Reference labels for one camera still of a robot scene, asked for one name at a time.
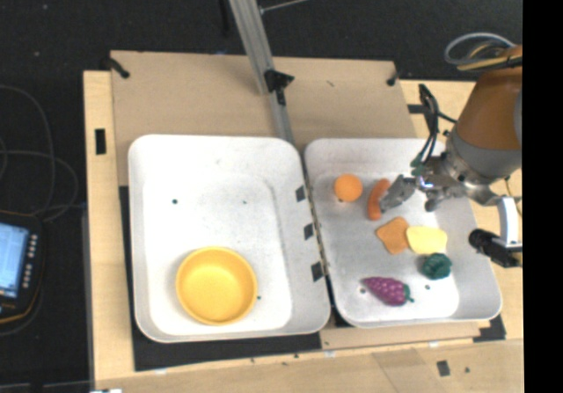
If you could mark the orange ball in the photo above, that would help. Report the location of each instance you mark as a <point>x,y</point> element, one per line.
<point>348,187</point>

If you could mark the white plastic tray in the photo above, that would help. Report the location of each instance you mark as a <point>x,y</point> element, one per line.
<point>352,250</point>
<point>211,206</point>

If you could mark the purple grapes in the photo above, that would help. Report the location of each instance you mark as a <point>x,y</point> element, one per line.
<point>387,290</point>

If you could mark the yellow bowl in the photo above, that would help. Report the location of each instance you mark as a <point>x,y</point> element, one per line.
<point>216,286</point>

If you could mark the brown cardboard board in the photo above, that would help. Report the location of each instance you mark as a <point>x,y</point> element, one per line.
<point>198,96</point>

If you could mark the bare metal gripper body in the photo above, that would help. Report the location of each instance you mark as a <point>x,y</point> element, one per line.
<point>448,182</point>

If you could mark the yellow bread slice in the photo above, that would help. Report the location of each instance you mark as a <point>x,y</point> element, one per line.
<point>426,240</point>

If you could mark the orange sausage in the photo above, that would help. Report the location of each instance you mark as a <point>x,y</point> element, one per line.
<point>375,206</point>

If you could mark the black cylinder on white bracket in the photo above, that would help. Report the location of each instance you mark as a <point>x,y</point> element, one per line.
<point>492,246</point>

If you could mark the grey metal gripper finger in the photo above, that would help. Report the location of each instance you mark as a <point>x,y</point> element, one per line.
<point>434,202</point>
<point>398,193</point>

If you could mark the orange bread slice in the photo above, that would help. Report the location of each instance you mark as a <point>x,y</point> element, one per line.
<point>392,237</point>

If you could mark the green broccoli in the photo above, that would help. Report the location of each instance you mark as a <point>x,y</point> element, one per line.
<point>436,266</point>

